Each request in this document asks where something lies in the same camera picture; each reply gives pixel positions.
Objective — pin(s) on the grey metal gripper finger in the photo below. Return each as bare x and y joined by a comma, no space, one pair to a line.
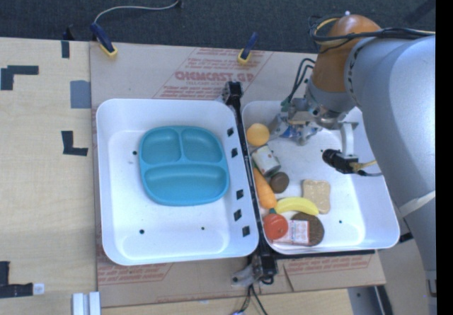
307,134
276,125

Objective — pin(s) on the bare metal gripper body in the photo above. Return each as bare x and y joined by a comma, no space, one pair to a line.
301,114

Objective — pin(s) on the blue and white small packet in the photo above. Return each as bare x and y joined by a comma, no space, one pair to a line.
291,132

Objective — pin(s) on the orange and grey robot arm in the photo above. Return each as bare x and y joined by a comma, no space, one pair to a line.
396,94

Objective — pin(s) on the yellow orange toy fruit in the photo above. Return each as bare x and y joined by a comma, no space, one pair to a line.
257,134

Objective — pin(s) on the white can with red print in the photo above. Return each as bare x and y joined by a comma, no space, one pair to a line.
265,160

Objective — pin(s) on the brown round toy kiwi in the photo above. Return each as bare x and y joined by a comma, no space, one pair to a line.
279,182

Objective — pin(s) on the thin black rod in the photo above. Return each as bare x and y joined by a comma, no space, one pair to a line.
247,172

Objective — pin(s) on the tan bread slice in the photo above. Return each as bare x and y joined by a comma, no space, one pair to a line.
317,194

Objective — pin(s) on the orange carrot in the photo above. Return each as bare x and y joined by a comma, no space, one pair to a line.
265,191

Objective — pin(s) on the yellow banana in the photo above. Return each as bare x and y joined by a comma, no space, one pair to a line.
296,205

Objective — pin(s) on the white plastic tray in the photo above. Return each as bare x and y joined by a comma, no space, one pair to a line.
170,235
354,211

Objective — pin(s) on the brown round biscuit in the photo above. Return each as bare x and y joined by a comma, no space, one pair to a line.
316,230

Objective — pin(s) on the red tomato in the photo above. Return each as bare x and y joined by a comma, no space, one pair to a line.
275,227

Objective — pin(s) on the white carton with red print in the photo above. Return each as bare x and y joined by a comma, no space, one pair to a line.
296,232

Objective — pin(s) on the blue divided plate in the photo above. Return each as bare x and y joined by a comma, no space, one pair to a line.
184,179

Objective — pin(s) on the brown cardboard board red print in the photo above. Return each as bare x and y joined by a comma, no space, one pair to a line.
148,73

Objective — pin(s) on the black cylinder on white bracket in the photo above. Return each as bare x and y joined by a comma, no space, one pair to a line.
339,160

